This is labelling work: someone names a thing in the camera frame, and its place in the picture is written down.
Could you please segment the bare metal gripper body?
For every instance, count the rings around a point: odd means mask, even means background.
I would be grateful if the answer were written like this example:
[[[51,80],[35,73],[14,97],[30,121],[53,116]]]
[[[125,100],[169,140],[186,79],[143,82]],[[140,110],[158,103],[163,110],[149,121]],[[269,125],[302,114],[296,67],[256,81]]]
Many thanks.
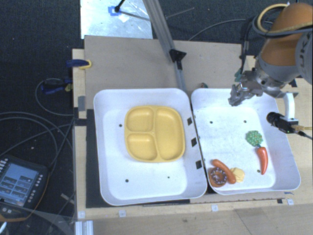
[[[252,98],[266,93],[274,98],[282,98],[286,94],[281,91],[284,86],[283,82],[271,78],[263,70],[246,70],[240,78],[238,96]]]

